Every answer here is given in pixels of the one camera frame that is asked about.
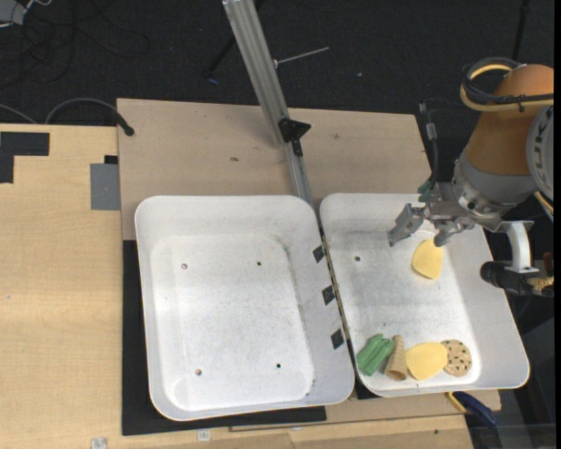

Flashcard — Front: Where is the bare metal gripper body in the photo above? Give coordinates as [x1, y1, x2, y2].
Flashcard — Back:
[421, 182, 503, 233]

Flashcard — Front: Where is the yellow toy crisp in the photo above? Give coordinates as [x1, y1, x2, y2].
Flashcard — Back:
[404, 340, 449, 382]
[410, 238, 445, 281]

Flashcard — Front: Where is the white plastic tray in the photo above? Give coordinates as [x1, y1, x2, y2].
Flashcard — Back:
[318, 192, 531, 398]
[134, 194, 357, 422]

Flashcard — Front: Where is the tan waffle cone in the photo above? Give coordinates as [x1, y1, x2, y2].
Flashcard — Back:
[383, 334, 409, 383]
[525, 274, 555, 294]

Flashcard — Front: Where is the brown chocolate chip biscuit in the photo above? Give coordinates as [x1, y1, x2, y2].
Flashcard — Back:
[439, 339, 474, 378]

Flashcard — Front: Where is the green toy vegetable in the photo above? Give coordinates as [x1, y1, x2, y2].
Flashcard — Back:
[355, 333, 396, 377]

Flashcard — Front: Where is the pale brown flat board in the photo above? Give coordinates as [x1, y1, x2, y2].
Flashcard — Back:
[116, 97, 504, 426]

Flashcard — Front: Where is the black cylinder on white bracket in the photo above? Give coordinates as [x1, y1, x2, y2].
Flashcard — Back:
[479, 220, 555, 297]

